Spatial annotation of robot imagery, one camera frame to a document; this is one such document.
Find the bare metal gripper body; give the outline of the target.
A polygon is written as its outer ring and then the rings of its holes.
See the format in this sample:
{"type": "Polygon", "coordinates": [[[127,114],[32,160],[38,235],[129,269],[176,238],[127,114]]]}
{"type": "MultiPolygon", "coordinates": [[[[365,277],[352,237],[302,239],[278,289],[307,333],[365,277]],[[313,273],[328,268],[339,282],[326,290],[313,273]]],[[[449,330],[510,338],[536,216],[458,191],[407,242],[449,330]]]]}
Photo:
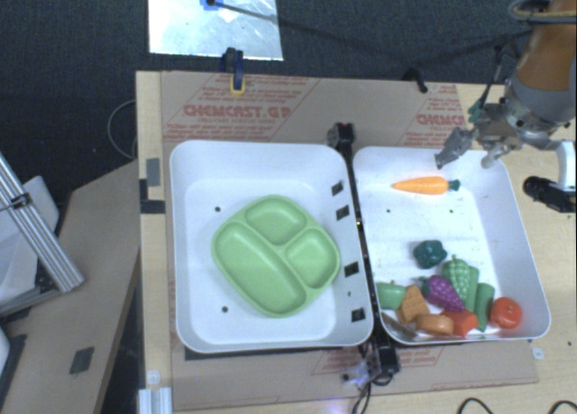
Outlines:
{"type": "Polygon", "coordinates": [[[475,104],[468,114],[477,141],[487,150],[499,144],[507,151],[524,145],[548,151],[554,148],[551,136],[564,125],[544,119],[519,103],[475,104]]]}

